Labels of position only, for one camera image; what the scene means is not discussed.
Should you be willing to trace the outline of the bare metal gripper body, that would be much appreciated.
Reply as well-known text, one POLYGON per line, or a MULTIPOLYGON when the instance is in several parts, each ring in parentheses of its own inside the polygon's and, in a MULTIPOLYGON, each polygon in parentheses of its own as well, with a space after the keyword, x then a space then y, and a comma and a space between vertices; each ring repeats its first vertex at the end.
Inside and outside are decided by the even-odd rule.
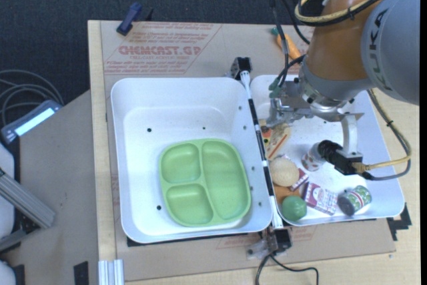
POLYGON ((329 79, 295 79, 271 92, 270 107, 280 111, 295 111, 296 121, 319 117, 325 121, 340 121, 339 109, 349 100, 349 82, 329 79))

